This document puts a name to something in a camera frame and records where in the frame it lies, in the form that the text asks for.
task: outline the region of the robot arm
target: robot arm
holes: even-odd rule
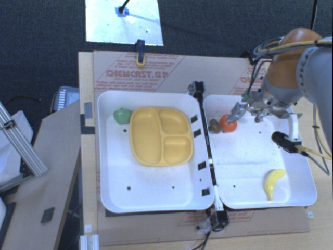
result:
[[[259,90],[246,93],[245,103],[235,105],[228,122],[239,119],[245,111],[255,115],[256,122],[268,115],[290,118],[287,108],[305,96],[317,105],[332,151],[332,37],[322,39],[312,30],[295,29],[279,42],[277,50],[262,48],[254,51],[257,61],[265,54],[276,54],[268,73]]]

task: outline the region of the dark background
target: dark background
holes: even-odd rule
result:
[[[309,28],[313,1],[158,0],[164,46],[146,51],[239,57],[294,28]],[[323,37],[332,36],[332,8],[333,0],[318,0],[314,30]],[[78,86],[78,52],[96,49],[132,51],[133,45],[86,42],[85,0],[0,0],[0,101],[11,114],[23,110],[36,132],[58,88]],[[7,103],[18,95],[41,101]],[[75,236],[76,228],[69,230],[59,249]]]

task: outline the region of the toy banana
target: toy banana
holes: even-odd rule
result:
[[[275,169],[270,174],[268,174],[265,181],[265,191],[268,195],[268,200],[273,200],[273,191],[275,183],[278,179],[282,178],[286,174],[284,169]]]

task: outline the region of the red tomato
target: red tomato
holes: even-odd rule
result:
[[[227,117],[229,115],[223,115],[220,119],[220,126],[224,132],[233,132],[237,128],[237,122],[233,121],[228,123]]]

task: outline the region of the yellow divided plate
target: yellow divided plate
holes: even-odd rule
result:
[[[193,138],[186,116],[173,108],[143,107],[133,112],[130,139],[135,158],[148,166],[184,164],[193,154]]]

